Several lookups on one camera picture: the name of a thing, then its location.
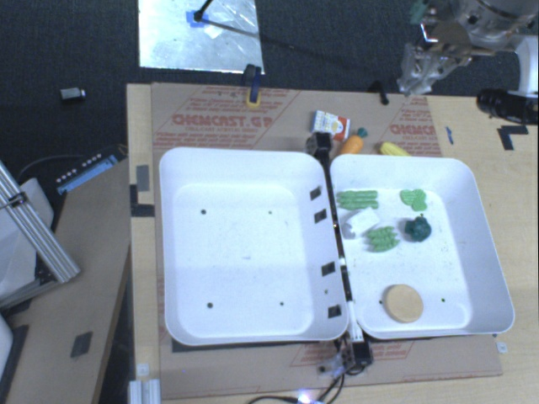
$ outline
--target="metal plate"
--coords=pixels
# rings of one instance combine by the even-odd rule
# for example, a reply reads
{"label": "metal plate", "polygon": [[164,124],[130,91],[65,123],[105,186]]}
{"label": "metal plate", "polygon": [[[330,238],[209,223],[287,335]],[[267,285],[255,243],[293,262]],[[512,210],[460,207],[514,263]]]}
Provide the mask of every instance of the metal plate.
{"label": "metal plate", "polygon": [[214,0],[207,21],[188,13],[205,0],[139,0],[142,67],[242,73],[247,64],[264,70],[254,0]]}

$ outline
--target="cardboard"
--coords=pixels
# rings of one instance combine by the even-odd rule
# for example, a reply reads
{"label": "cardboard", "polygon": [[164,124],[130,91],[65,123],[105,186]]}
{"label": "cardboard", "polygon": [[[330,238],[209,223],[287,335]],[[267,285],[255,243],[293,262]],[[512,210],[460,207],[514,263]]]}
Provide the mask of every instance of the cardboard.
{"label": "cardboard", "polygon": [[[349,118],[352,131],[369,132],[362,153],[393,141],[416,156],[438,157],[426,98],[375,94],[262,89],[261,105],[245,105],[246,88],[186,84],[152,85],[153,175],[157,254],[160,379],[163,399],[224,396],[320,388],[331,378],[317,365],[335,355],[333,343],[190,348],[175,343],[163,321],[163,250],[158,163],[175,146],[302,151],[316,109]],[[332,155],[339,149],[335,142]],[[347,385],[501,375],[491,336],[379,342],[374,364]]]}

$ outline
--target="white plastic tray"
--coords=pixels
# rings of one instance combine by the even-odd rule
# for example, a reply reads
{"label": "white plastic tray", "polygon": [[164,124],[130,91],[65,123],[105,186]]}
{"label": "white plastic tray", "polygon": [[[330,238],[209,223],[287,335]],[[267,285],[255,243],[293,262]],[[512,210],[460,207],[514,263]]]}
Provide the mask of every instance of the white plastic tray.
{"label": "white plastic tray", "polygon": [[[335,193],[378,191],[379,226],[395,226],[401,241],[373,252],[366,237],[343,239],[361,328],[375,338],[419,338],[503,332],[514,310],[472,171],[450,158],[345,155],[331,166]],[[411,242],[406,220],[419,212],[399,197],[402,189],[427,193],[424,217],[432,234]],[[341,225],[350,214],[339,209]],[[407,284],[424,304],[415,322],[393,320],[383,306],[386,289]]]}
{"label": "white plastic tray", "polygon": [[160,182],[165,322],[176,340],[308,341],[344,332],[328,194],[314,158],[176,148],[160,162]]}

